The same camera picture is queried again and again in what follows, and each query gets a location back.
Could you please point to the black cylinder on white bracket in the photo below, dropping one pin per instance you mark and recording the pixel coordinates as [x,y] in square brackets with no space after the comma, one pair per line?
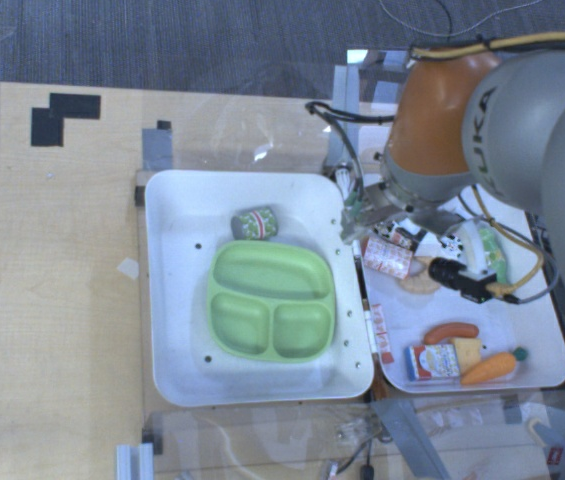
[454,274]

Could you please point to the red and white stick packet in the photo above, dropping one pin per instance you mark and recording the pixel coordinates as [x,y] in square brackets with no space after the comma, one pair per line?
[382,333]

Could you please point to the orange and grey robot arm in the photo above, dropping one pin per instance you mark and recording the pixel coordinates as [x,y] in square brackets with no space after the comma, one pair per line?
[522,133]

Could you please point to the yellow cheese wedge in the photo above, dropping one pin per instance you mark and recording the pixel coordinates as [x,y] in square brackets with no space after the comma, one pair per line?
[467,354]

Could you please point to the orange carrot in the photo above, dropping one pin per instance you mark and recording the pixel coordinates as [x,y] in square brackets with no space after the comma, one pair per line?
[489,368]

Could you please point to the orange sausage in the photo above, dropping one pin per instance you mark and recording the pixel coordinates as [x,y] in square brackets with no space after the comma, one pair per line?
[449,333]

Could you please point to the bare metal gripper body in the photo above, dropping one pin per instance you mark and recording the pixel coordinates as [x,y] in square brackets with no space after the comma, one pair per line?
[386,202]

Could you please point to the red blue yellow carton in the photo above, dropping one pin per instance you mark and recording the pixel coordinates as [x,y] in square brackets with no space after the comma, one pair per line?
[432,363]

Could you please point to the green patterned can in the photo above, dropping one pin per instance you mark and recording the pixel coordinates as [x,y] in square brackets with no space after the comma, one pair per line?
[257,223]

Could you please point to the white plastic tray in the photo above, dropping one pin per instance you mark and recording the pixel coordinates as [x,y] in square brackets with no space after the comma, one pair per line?
[182,268]
[412,313]

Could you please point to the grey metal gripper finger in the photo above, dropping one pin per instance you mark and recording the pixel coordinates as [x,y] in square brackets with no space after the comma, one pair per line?
[350,228]
[437,220]

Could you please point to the thin black and white rod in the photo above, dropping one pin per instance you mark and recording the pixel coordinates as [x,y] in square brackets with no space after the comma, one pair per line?
[368,328]

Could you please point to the tan biscuit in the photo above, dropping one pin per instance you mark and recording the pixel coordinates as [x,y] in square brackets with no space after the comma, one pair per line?
[418,283]

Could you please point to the black and white cow carton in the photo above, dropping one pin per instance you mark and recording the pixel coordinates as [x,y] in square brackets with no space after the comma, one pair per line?
[396,234]

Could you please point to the green divided plate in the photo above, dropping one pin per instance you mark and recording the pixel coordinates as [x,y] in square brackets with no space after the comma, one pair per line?
[269,298]

